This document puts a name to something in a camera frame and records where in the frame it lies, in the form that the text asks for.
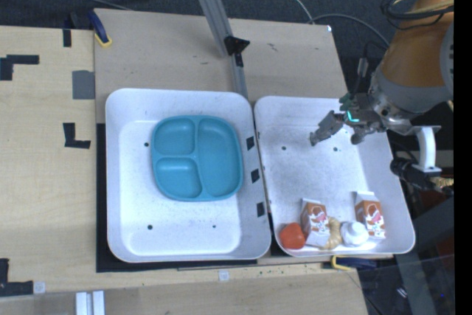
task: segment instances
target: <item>brown and white carton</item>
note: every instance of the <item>brown and white carton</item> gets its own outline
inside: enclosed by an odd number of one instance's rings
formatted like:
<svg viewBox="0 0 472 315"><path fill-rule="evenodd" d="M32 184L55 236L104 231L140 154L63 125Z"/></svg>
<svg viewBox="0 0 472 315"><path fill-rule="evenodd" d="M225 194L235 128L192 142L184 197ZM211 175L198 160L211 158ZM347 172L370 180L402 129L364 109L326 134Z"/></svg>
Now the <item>brown and white carton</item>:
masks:
<svg viewBox="0 0 472 315"><path fill-rule="evenodd" d="M302 199L300 223L307 245L323 247L327 243L330 238L330 227L324 204Z"/></svg>
<svg viewBox="0 0 472 315"><path fill-rule="evenodd" d="M373 239L385 238L385 223L382 206L374 192L359 191L355 196L355 218L363 223Z"/></svg>

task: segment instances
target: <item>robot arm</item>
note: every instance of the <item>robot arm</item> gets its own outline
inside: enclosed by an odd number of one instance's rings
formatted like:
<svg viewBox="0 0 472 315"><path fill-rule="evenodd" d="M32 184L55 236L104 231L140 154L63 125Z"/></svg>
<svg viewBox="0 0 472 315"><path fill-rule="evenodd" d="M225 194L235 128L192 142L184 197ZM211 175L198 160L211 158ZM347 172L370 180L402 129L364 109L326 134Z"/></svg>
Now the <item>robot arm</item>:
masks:
<svg viewBox="0 0 472 315"><path fill-rule="evenodd" d="M413 126L411 120L435 105L454 98L454 0L417 0L407 13L394 13L402 0L384 0L389 22L401 20L392 42L375 70L367 93L348 93L340 99L341 113L331 111L310 133L310 143L334 135L343 125L353 128L354 145L375 132L391 130L415 135L420 160L394 159L394 174L418 189L434 189L434 133L440 126ZM359 74L365 71L361 59Z"/></svg>

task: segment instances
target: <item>blue plate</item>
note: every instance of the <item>blue plate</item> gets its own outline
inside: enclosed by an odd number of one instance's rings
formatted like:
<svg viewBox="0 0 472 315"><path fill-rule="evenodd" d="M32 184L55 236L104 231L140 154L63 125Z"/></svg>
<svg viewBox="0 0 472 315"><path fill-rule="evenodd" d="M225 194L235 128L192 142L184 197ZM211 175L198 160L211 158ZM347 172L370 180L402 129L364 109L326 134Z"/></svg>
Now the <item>blue plate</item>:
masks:
<svg viewBox="0 0 472 315"><path fill-rule="evenodd" d="M151 156L158 188L175 200L221 200L234 195L243 184L237 134L218 117L162 120L153 131Z"/></svg>

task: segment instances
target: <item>black bracket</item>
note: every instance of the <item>black bracket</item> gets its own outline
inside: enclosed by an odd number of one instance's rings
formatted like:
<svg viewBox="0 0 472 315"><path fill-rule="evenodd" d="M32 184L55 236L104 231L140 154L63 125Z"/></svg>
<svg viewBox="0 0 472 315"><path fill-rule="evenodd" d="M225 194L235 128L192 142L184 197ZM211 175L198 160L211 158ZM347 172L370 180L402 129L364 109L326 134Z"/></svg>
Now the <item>black bracket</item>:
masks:
<svg viewBox="0 0 472 315"><path fill-rule="evenodd" d="M33 294L33 282L9 283L8 259L0 259L0 297L13 297L15 295Z"/></svg>
<svg viewBox="0 0 472 315"><path fill-rule="evenodd" d="M250 41L229 35L225 37L224 44L229 55L241 54L243 50L250 44Z"/></svg>

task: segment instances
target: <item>red tomato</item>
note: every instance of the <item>red tomato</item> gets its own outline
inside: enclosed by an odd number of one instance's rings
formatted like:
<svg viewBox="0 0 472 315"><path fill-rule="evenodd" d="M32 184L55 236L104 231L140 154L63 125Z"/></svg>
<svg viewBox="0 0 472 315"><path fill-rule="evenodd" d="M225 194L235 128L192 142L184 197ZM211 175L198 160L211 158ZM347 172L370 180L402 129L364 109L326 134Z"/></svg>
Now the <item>red tomato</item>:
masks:
<svg viewBox="0 0 472 315"><path fill-rule="evenodd" d="M280 243L284 248L301 249L305 245L302 227L293 222L285 226L279 233Z"/></svg>

